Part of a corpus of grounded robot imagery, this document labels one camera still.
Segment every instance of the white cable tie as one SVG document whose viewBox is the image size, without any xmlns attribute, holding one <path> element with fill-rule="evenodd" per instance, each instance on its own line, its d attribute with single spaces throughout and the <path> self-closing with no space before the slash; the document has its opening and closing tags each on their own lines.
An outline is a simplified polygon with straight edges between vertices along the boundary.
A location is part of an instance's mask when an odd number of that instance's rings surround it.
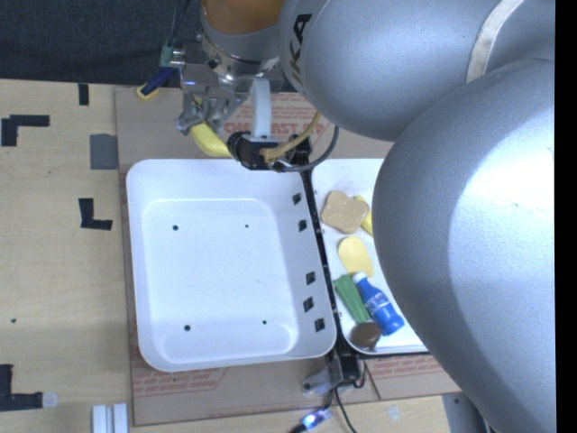
<svg viewBox="0 0 577 433">
<path fill-rule="evenodd" d="M 501 27 L 523 2 L 525 0 L 501 0 L 490 12 L 472 47 L 467 69 L 467 83 L 485 74 L 490 53 Z"/>
</svg>

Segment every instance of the light wood surface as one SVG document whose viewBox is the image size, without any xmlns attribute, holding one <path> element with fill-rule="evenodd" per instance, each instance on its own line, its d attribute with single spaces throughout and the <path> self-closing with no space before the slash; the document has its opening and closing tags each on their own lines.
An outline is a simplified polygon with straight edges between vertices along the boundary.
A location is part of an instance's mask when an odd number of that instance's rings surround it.
<svg viewBox="0 0 577 433">
<path fill-rule="evenodd" d="M 0 117 L 50 115 L 0 147 L 0 364 L 13 392 L 55 392 L 58 406 L 0 412 L 0 432 L 89 432 L 93 405 L 131 405 L 124 263 L 116 170 L 91 170 L 89 136 L 115 134 L 114 86 L 0 80 Z M 79 198 L 111 231 L 80 228 Z M 390 408 L 399 416 L 391 416 Z M 348 432 L 338 408 L 315 431 Z M 441 397 L 353 404 L 358 433 L 446 433 Z M 155 432 L 288 432 L 304 411 L 200 420 Z"/>
</svg>

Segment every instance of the bottle label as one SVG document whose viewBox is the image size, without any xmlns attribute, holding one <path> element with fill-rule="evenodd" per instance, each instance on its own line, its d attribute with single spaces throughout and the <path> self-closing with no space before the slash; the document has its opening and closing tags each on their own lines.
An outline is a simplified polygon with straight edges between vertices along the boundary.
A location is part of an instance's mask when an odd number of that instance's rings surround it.
<svg viewBox="0 0 577 433">
<path fill-rule="evenodd" d="M 382 292 L 376 293 L 365 302 L 365 306 L 371 315 L 375 314 L 379 309 L 385 308 L 389 304 L 390 300 Z"/>
</svg>

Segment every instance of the tan tube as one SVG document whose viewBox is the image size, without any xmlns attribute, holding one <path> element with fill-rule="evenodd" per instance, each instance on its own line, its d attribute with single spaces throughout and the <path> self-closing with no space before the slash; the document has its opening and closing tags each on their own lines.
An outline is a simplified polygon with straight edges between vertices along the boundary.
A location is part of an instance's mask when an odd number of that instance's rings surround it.
<svg viewBox="0 0 577 433">
<path fill-rule="evenodd" d="M 219 32 L 237 35 L 277 22 L 283 0 L 202 0 L 202 13 Z"/>
</svg>

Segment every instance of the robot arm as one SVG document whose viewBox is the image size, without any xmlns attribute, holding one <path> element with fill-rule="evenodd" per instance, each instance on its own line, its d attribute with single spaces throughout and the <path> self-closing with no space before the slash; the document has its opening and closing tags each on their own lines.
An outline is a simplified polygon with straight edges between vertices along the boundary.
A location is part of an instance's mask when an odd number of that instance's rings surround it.
<svg viewBox="0 0 577 433">
<path fill-rule="evenodd" d="M 397 303 L 492 427 L 552 432 L 555 0 L 493 21 L 501 1 L 203 0 L 207 62 L 182 69 L 180 122 L 217 129 L 286 77 L 338 127 L 395 142 L 372 208 Z M 249 156 L 277 145 L 243 139 Z"/>
</svg>

